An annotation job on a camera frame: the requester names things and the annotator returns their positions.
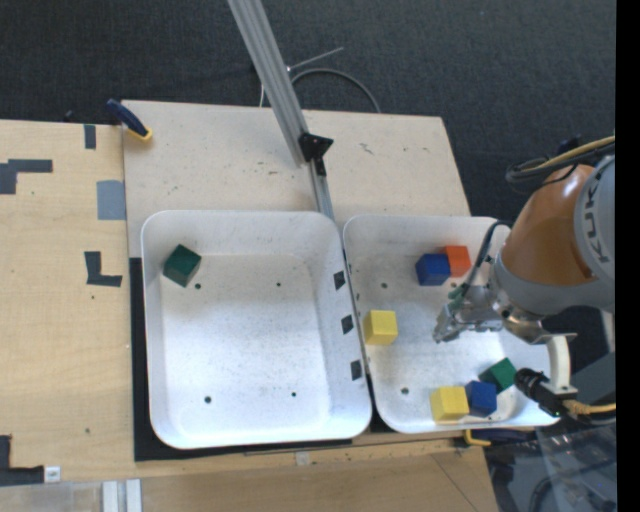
black connector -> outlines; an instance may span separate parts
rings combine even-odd
[[[540,409],[555,418],[563,416],[569,410],[563,405],[565,400],[575,398],[576,393],[558,395],[544,384],[549,378],[542,372],[535,372],[530,368],[522,368],[516,372],[513,382],[526,397],[536,402]]]

black floor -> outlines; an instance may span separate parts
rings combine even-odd
[[[615,0],[264,5],[288,65],[344,47],[315,65],[363,82],[384,113],[442,117],[474,215],[518,214],[526,197],[506,184],[509,164],[615,128]],[[76,122],[109,123],[111,97],[260,100],[222,0],[0,0],[0,62],[1,119],[61,121],[72,111]],[[304,108],[372,111],[336,77],[308,77],[296,90]],[[597,312],[575,308],[551,324],[579,333],[576,369],[606,352]]]

yellow block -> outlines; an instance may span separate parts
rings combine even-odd
[[[454,421],[469,414],[469,403],[463,386],[444,386],[429,397],[434,421]]]
[[[395,311],[372,309],[364,317],[364,341],[368,345],[391,345],[398,337]]]

wooden table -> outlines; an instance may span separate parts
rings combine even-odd
[[[70,482],[180,482],[177,475],[255,476],[269,469],[256,476],[268,486],[269,479],[295,481],[304,474],[326,482],[321,475],[329,467],[353,475],[348,478],[376,471],[389,476],[411,459],[414,469],[452,484],[445,494],[457,489],[467,495],[459,486],[470,485],[476,509],[494,510],[481,450],[453,450],[459,432],[365,433],[343,448],[134,461],[128,259],[138,255],[141,221],[159,208],[184,205],[295,210],[314,204],[308,176],[293,165],[268,109],[128,105],[154,129],[151,145],[123,136],[116,126],[96,126],[96,147],[88,149],[80,124],[0,122],[0,163],[53,161],[52,173],[20,172],[16,193],[0,195],[0,434],[13,435],[12,467],[60,466]],[[441,119],[336,112],[305,117],[314,133],[336,140],[325,161],[339,226],[357,213],[469,214]],[[165,179],[171,168],[172,181]],[[127,221],[99,219],[97,183],[122,182],[125,174]],[[194,176],[207,176],[212,188],[194,188]],[[239,185],[255,195],[220,190]],[[141,194],[145,187],[150,193]],[[101,252],[104,274],[123,276],[119,287],[87,284],[87,251]],[[458,459],[459,467],[453,464]],[[458,480],[456,471],[466,476]],[[373,492],[373,482],[365,480],[362,486]],[[440,492],[445,487],[437,481],[429,480]],[[145,489],[157,485],[158,492],[166,484],[145,482]],[[320,486],[319,492],[324,484],[309,485]]]

green block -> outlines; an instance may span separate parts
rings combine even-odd
[[[492,367],[483,371],[478,380],[481,382],[490,382],[496,385],[498,393],[504,391],[509,386],[513,385],[513,378],[516,376],[516,369],[509,360],[505,357],[502,361],[497,362]]]
[[[198,271],[201,260],[202,257],[192,250],[178,245],[165,262],[162,274],[186,288]]]

